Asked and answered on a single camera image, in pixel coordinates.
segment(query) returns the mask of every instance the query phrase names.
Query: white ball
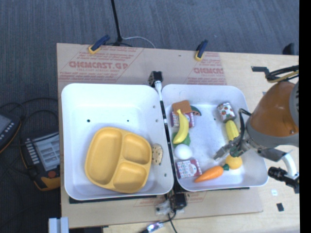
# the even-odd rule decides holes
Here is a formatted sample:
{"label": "white ball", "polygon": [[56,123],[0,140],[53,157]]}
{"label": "white ball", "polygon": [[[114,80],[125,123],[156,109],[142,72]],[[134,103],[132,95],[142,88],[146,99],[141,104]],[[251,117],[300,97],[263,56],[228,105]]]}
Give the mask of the white ball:
{"label": "white ball", "polygon": [[186,144],[178,144],[174,150],[174,155],[180,160],[187,160],[192,157],[191,148]]}

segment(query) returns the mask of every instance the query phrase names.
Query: white tray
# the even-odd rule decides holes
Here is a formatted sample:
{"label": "white tray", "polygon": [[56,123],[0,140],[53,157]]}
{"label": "white tray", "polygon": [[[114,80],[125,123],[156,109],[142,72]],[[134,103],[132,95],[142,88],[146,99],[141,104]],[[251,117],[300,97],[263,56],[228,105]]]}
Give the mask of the white tray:
{"label": "white tray", "polygon": [[[162,97],[165,112],[168,119],[170,136],[178,128],[171,127],[170,112],[172,104],[188,100],[202,113],[194,117],[194,127],[189,129],[190,147],[193,151],[193,159],[199,161],[202,172],[215,166],[223,165],[224,159],[215,162],[213,155],[228,142],[225,124],[222,122],[217,105],[229,102],[237,118],[234,120],[238,129],[240,120],[238,109],[248,110],[245,97],[239,89],[228,85],[183,85],[170,84],[163,88]],[[239,169],[225,171],[217,179],[195,183],[196,177],[178,179],[179,184],[187,191],[204,191],[214,189],[242,188],[261,186],[268,181],[267,167],[262,157],[253,150],[242,155],[243,165]]]}
{"label": "white tray", "polygon": [[[146,85],[73,83],[62,91],[65,190],[76,200],[168,193],[173,171],[157,92]],[[162,164],[152,165],[146,185],[133,194],[99,187],[86,176],[88,146],[102,127],[118,127],[163,148]]]}

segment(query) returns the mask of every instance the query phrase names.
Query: yellow plate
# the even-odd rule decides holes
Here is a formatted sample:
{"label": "yellow plate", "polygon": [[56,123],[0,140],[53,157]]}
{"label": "yellow plate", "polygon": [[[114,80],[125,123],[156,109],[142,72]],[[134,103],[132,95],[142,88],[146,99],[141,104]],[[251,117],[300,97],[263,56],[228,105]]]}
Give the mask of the yellow plate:
{"label": "yellow plate", "polygon": [[85,172],[94,184],[122,193],[135,193],[147,181],[152,151],[140,135],[119,128],[98,130],[88,148]]}

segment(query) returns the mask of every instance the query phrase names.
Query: black pole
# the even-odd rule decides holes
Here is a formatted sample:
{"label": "black pole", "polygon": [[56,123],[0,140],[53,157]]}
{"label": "black pole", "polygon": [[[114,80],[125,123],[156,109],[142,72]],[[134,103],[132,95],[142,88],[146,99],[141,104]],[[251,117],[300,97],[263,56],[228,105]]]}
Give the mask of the black pole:
{"label": "black pole", "polygon": [[118,22],[117,11],[116,11],[114,0],[111,0],[111,5],[112,5],[113,16],[114,16],[116,27],[117,27],[117,34],[118,34],[117,41],[113,45],[120,46],[121,41],[122,41],[122,36],[121,36],[120,28],[119,28],[119,22]]}

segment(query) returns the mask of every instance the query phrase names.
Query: yellow corn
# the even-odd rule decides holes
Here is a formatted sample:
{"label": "yellow corn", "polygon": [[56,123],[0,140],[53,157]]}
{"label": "yellow corn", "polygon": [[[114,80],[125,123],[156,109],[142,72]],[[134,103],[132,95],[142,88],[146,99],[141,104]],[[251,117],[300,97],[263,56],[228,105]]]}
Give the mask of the yellow corn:
{"label": "yellow corn", "polygon": [[239,136],[239,131],[234,121],[229,120],[228,122],[226,122],[225,129],[227,130],[229,141],[232,141],[235,137]]}

